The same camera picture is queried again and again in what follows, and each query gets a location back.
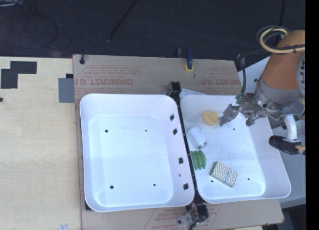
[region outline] brown cylinder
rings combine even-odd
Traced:
[[[305,44],[306,32],[304,30],[291,31],[284,36],[277,47],[295,46]],[[263,82],[276,89],[299,89],[296,82],[296,68],[304,51],[295,53],[272,53],[262,73]]]

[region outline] light wood surface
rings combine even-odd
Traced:
[[[58,78],[72,59],[36,61],[36,74],[19,74],[17,89],[0,89],[0,229],[81,229],[74,104],[59,103]]]

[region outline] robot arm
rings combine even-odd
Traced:
[[[267,46],[265,43],[271,33],[283,36],[276,47]],[[245,59],[242,58],[244,81],[242,90],[236,96],[238,105],[228,105],[223,116],[219,118],[220,126],[236,118],[239,113],[247,118],[247,126],[253,125],[255,120],[261,117],[269,116],[274,120],[281,119],[286,122],[287,116],[300,116],[303,113],[297,110],[294,104],[300,104],[300,101],[303,103],[305,98],[305,31],[287,32],[283,28],[273,27],[262,32],[259,42],[272,54],[256,81],[255,92],[245,93]],[[289,154],[304,154],[303,150],[295,149],[300,146],[295,139],[271,137],[269,143]]]

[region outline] white tray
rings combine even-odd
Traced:
[[[223,126],[208,125],[203,119],[205,111],[222,116],[229,104],[236,105],[234,96],[189,95],[180,103],[185,131],[198,126],[207,138],[202,149],[206,168],[195,171],[200,196],[213,204],[287,197],[290,181],[279,150],[268,144],[273,133],[267,118],[256,120],[250,127],[242,114]],[[189,140],[188,143],[189,149],[195,151]],[[216,161],[238,172],[233,187],[209,175]]]
[[[89,94],[80,102],[80,116],[85,199],[91,209],[191,203],[194,187],[172,98]]]

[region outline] patterned box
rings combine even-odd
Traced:
[[[228,187],[233,187],[238,176],[238,172],[217,161],[214,163],[210,171],[210,176],[224,183]]]

